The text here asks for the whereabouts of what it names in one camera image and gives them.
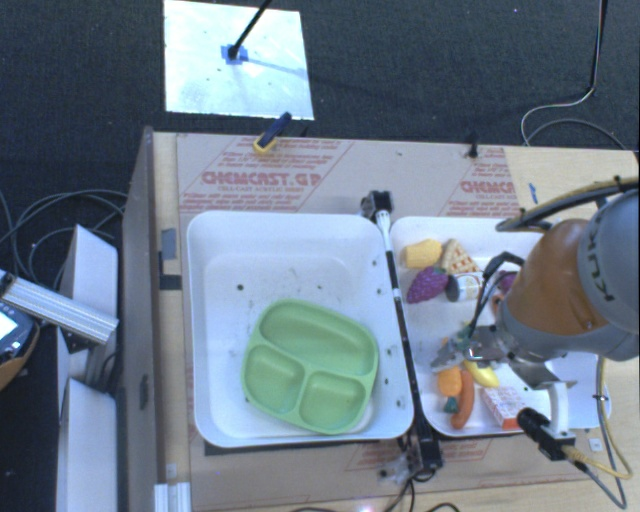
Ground green divided plate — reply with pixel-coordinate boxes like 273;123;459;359
240;297;380;436

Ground yellow banana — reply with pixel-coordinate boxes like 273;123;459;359
462;357;501;390

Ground black block with thin wires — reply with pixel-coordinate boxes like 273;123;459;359
399;428;445;477
360;189;396;218

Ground orange sausage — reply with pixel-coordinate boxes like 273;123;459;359
449;369;476;431

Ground brown cardboard board red print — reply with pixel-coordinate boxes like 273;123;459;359
175;132;601;502

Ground thin black and white rod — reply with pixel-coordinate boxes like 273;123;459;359
375;209;434;451

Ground pizza slice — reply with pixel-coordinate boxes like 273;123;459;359
440;238;482;276

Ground yellow corn cob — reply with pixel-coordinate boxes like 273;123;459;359
402;238;444;271

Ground purple grapes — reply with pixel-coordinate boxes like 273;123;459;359
405;265;450;305

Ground small can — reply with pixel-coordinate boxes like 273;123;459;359
444;271;486;304

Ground red and white carton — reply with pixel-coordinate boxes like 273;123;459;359
480;385;527;432

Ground orange carrot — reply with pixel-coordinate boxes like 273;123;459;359
436;366;464;414

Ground white plastic tray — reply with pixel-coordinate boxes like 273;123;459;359
186;209;416;449
389;215;612;439

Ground black cylinder on white bracket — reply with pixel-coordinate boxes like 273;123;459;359
516;379;579;462

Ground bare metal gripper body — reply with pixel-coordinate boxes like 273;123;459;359
469;323;577;392

